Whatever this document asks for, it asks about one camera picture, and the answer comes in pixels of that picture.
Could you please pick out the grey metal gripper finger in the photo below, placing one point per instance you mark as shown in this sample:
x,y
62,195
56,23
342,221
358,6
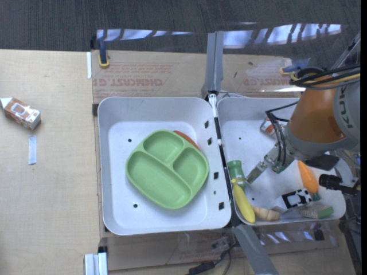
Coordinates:
x,y
259,174
254,170

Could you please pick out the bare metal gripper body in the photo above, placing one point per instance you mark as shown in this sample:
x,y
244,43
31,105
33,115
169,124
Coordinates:
x,y
275,157

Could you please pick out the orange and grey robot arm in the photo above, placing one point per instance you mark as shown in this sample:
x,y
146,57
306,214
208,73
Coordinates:
x,y
315,116

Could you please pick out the green bottle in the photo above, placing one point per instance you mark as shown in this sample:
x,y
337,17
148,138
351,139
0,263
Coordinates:
x,y
235,169

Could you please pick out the white plastic tray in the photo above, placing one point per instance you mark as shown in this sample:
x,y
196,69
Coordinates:
x,y
120,211
246,142

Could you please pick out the white and orange packet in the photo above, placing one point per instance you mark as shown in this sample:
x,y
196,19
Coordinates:
x,y
268,127

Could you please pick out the yellow banana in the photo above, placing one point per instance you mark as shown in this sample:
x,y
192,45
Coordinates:
x,y
243,203

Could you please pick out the orange carrot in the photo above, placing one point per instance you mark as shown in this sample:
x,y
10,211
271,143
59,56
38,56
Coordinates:
x,y
308,179

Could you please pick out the tan toy bread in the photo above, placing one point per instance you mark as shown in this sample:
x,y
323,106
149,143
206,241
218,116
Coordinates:
x,y
266,213

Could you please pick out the green and yellow sponge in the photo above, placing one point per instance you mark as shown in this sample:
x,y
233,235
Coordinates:
x,y
316,211

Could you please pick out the orange toy sausage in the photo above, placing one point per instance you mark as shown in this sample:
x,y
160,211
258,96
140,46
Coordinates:
x,y
187,137

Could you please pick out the green divided plate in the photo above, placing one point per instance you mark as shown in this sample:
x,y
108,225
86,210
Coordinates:
x,y
160,170

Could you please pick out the brown cardboard board red print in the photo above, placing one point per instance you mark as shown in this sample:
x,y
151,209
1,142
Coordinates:
x,y
149,79

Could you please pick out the orange and white carton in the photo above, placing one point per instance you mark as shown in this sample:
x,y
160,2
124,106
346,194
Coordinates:
x,y
21,114

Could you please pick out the black cylinder on white bracket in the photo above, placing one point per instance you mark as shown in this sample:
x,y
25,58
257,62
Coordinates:
x,y
332,181

